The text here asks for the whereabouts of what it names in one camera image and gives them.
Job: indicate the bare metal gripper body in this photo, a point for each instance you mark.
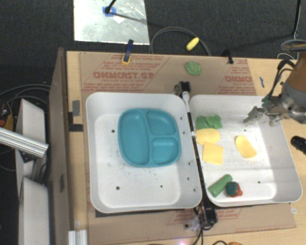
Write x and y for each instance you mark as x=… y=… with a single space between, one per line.
x=278 y=106

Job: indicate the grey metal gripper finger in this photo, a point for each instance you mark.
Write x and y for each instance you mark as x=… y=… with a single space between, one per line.
x=255 y=113
x=276 y=120

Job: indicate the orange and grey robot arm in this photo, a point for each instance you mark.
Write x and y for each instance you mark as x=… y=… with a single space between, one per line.
x=304 y=70

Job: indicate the yellow oval slice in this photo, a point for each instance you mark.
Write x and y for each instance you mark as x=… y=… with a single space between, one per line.
x=207 y=135
x=245 y=147

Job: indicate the white plastic tray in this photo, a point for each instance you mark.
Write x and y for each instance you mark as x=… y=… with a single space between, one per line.
x=142 y=187
x=270 y=167

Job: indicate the green lettuce leaf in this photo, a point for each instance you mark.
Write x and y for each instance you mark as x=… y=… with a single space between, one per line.
x=206 y=122

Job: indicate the yellow square cheese slice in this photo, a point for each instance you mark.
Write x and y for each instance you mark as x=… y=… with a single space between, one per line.
x=213 y=154

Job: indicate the thin black and white rod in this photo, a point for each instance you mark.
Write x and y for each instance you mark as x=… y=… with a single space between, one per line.
x=193 y=134

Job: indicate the green dotted round toy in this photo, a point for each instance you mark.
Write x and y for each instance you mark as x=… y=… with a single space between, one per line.
x=193 y=68

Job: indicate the red strawberry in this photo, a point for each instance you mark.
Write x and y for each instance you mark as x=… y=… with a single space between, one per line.
x=234 y=189

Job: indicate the green cucumber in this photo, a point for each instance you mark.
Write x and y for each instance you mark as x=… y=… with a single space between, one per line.
x=219 y=185

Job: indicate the yellow corn cob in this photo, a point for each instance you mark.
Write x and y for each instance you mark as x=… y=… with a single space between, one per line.
x=192 y=44

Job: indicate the brown cardboard board red print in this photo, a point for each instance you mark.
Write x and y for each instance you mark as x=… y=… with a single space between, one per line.
x=153 y=70

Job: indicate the blue divided plate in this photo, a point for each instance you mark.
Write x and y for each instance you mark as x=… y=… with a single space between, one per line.
x=132 y=139

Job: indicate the black cylinder on white bracket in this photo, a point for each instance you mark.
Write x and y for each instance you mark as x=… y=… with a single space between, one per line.
x=302 y=143

